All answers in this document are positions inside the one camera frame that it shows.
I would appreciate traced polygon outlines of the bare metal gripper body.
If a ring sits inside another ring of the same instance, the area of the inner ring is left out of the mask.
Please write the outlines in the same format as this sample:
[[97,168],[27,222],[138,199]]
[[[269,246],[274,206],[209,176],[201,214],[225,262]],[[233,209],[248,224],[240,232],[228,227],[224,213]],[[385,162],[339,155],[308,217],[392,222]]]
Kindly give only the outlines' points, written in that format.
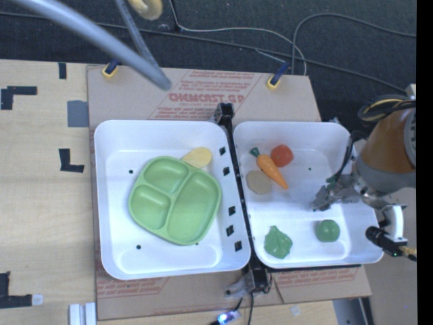
[[332,204],[363,202],[376,210],[389,206],[386,194],[369,185],[364,178],[355,174],[332,177]]

